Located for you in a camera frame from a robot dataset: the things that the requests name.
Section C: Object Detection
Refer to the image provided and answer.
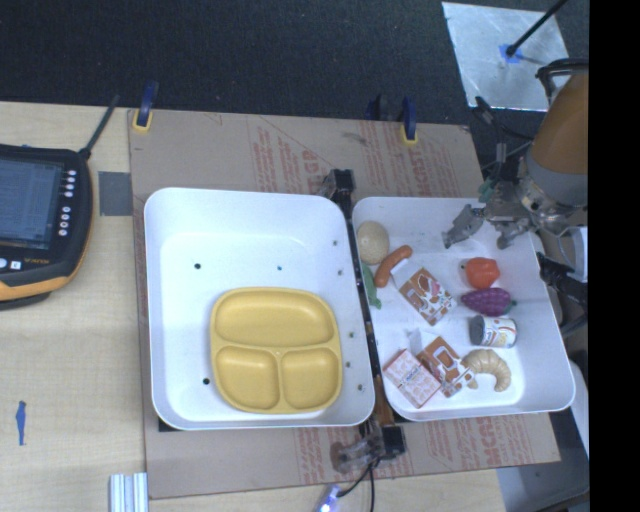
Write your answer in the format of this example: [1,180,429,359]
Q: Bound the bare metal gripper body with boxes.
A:
[480,178,569,237]

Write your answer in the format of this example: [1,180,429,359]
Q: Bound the orange bell pepper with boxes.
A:
[458,256,501,290]

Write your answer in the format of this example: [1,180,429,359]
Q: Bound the purple grapes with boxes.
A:
[460,287,517,317]

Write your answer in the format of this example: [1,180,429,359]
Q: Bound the orange and white carton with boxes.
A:
[407,329,479,399]
[391,259,458,327]

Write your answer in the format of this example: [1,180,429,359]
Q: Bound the orange sausage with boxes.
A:
[373,244,414,289]

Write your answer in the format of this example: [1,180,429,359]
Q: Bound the beige egg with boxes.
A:
[356,220,391,265]

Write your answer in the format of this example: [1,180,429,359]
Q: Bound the white and orange can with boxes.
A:
[468,314,517,349]

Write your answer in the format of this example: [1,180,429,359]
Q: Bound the green pea pod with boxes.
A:
[360,263,384,310]

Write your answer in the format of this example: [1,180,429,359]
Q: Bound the white plastic tray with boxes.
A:
[143,187,376,431]
[352,195,577,423]

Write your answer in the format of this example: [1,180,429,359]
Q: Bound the beige croissant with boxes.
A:
[460,348,513,392]

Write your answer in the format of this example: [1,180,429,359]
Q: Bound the pink and white packet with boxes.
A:
[382,348,442,410]

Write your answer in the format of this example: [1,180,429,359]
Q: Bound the yellow divided plate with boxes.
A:
[208,286,344,414]

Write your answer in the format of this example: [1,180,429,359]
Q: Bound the brown cardboard board red print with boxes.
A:
[127,108,562,500]

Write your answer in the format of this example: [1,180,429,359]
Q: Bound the black block with thin wires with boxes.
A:
[380,424,407,460]
[322,168,357,200]

